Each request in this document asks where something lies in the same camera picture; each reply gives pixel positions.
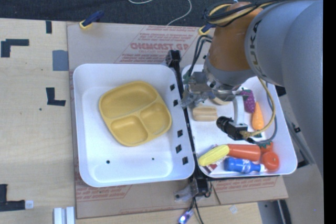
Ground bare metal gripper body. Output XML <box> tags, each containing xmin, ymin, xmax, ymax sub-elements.
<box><xmin>186</xmin><ymin>71</ymin><xmax>242</xmax><ymax>103</ymax></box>

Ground beige bread bun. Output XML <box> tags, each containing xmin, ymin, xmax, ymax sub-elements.
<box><xmin>192</xmin><ymin>105</ymin><xmax>218</xmax><ymax>122</ymax></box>

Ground thin black rod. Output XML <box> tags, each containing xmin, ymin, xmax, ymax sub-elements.
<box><xmin>172</xmin><ymin>60</ymin><xmax>202</xmax><ymax>182</ymax></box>

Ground beige round biscuit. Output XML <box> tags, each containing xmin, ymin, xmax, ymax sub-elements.
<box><xmin>211</xmin><ymin>94</ymin><xmax>232</xmax><ymax>106</ymax></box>

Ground white plastic tray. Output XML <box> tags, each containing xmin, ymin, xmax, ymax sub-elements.
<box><xmin>181</xmin><ymin>64</ymin><xmax>298</xmax><ymax>179</ymax></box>
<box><xmin>72</xmin><ymin>63</ymin><xmax>195</xmax><ymax>188</ymax></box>

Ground purple grapes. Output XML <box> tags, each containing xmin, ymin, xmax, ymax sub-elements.
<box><xmin>239</xmin><ymin>88</ymin><xmax>256</xmax><ymax>114</ymax></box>

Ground yellow divided plate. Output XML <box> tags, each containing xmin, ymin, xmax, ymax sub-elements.
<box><xmin>98</xmin><ymin>80</ymin><xmax>173</xmax><ymax>147</ymax></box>

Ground yellow corn cob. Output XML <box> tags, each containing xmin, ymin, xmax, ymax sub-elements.
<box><xmin>198</xmin><ymin>144</ymin><xmax>230</xmax><ymax>167</ymax></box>

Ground orange carrot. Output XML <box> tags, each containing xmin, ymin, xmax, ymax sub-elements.
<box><xmin>251</xmin><ymin>101</ymin><xmax>265</xmax><ymax>131</ymax></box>

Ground orange sausage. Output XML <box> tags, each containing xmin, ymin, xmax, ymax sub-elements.
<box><xmin>226</xmin><ymin>143</ymin><xmax>262</xmax><ymax>162</ymax></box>

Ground blue bottle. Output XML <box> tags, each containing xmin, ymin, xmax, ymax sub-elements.
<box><xmin>223</xmin><ymin>157</ymin><xmax>267</xmax><ymax>175</ymax></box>

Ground red strawberry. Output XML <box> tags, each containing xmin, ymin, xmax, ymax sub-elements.
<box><xmin>256</xmin><ymin>140</ymin><xmax>274</xmax><ymax>154</ymax></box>

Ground orange tomato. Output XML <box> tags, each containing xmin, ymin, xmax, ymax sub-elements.
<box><xmin>261</xmin><ymin>151</ymin><xmax>280</xmax><ymax>172</ymax></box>

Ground brown cardboard board red print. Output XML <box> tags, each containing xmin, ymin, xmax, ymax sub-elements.
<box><xmin>66</xmin><ymin>21</ymin><xmax>289</xmax><ymax>219</ymax></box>

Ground black block with thin wires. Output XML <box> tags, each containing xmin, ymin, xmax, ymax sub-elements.
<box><xmin>193</xmin><ymin>177</ymin><xmax>211</xmax><ymax>197</ymax></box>
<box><xmin>166</xmin><ymin>49</ymin><xmax>182</xmax><ymax>69</ymax></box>

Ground black cylinder on white bracket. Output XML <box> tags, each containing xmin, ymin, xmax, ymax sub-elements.
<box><xmin>216</xmin><ymin>95</ymin><xmax>256</xmax><ymax>144</ymax></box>

